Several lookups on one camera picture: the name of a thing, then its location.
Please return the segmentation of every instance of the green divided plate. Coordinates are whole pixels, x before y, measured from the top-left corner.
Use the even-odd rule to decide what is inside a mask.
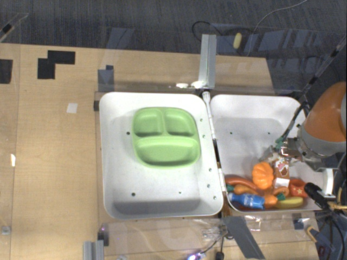
[[[200,157],[200,140],[193,117],[178,108],[143,108],[132,121],[137,159],[149,167],[181,167]]]

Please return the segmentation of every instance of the dark floor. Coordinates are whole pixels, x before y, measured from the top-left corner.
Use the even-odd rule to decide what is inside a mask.
[[[197,38],[201,33],[213,33],[219,36],[219,54],[246,56],[247,47],[243,47],[241,52],[230,48],[236,33],[230,28],[248,28],[245,40],[249,39],[250,32],[265,14],[300,1],[0,0],[0,25],[5,25],[16,12],[26,12],[28,17],[21,23],[20,35],[17,31],[17,35],[13,33],[6,41],[183,53],[199,53]],[[309,0],[294,9],[276,12],[260,24],[260,27],[272,28],[260,28],[263,40],[266,39],[264,32],[274,33],[267,34],[265,49],[261,46],[266,41],[259,42],[258,49],[252,48],[250,55],[267,57],[276,89],[290,91],[303,88],[346,34],[346,8],[347,0]],[[197,24],[194,27],[195,37],[192,25],[196,21],[212,25]],[[303,42],[308,35],[310,38],[311,35],[319,35],[320,45],[313,50],[312,47],[298,48],[295,45],[290,50],[271,48],[278,31],[283,28],[286,29],[284,37],[291,35],[296,40],[301,37]],[[323,89],[335,81],[345,80],[345,51],[325,72]],[[316,88],[315,93],[319,93],[318,84]]]

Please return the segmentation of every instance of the wooden table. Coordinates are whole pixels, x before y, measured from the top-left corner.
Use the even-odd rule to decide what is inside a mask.
[[[37,59],[47,58],[48,50],[76,52],[75,64],[57,64],[55,80],[38,80]],[[1,113],[13,121],[0,131],[1,137],[10,137],[8,145],[1,147],[5,151],[1,176],[8,180],[0,184],[0,202],[8,208],[7,214],[5,208],[0,213],[3,224],[12,227],[11,235],[0,236],[4,247],[0,258],[80,260],[83,242],[96,240],[100,222],[93,110],[98,69],[113,65],[115,82],[120,85],[140,82],[175,88],[176,83],[197,80],[200,56],[0,44],[0,59],[14,61],[11,84],[0,85],[1,109],[8,109]],[[216,85],[260,86],[265,93],[273,92],[266,61],[259,58],[218,56]],[[67,113],[69,103],[78,104],[76,113]],[[16,156],[15,167],[11,167],[10,154]],[[275,231],[258,233],[257,241],[273,236],[260,245],[268,259],[282,255],[318,258],[314,243],[307,238],[285,243]],[[150,242],[156,242],[155,235]],[[128,259],[181,259],[190,252],[131,254]],[[235,241],[228,241],[224,252],[225,259],[243,259]],[[213,259],[213,251],[208,256]]]

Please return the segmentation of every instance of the orange pumpkin toy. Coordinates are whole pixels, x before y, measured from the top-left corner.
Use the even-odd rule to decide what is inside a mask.
[[[253,167],[252,180],[259,189],[265,190],[270,188],[273,179],[273,169],[268,163],[260,162]]]

